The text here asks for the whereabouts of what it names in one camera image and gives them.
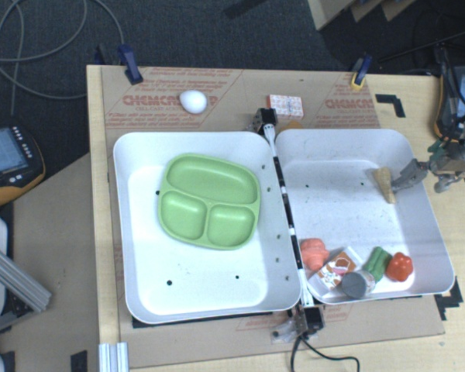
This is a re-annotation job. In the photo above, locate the white egg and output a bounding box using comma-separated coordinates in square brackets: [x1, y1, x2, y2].
[178, 89, 209, 114]

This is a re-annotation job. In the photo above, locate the orange and white carton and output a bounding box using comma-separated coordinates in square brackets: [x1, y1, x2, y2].
[267, 94, 306, 121]

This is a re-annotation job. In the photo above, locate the green divided plate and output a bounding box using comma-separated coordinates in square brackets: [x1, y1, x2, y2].
[157, 153, 262, 252]

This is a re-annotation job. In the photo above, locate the green toy vegetable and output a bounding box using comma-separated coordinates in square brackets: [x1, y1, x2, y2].
[362, 246, 394, 283]

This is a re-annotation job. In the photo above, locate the brown cardboard board red print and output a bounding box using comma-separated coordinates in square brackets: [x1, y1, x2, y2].
[100, 66, 446, 370]

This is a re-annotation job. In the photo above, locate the grey can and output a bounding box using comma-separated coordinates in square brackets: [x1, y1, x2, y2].
[340, 269, 377, 300]

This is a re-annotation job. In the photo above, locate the thin black and white rod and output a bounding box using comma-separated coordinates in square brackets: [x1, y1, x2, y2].
[263, 124, 315, 308]

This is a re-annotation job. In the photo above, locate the tan cone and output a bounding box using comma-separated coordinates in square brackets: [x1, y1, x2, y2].
[372, 167, 398, 205]

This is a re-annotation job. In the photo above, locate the orange toy pepper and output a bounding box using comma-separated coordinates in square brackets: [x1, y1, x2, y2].
[384, 251, 415, 284]

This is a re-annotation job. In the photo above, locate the orange toy croissant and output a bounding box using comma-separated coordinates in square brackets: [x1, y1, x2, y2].
[299, 238, 331, 270]

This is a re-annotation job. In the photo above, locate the white plastic tray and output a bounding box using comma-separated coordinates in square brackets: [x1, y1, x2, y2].
[274, 128, 456, 306]
[112, 131, 303, 325]

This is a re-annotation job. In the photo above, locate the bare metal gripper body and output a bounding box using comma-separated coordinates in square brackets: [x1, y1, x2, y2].
[427, 140, 465, 192]

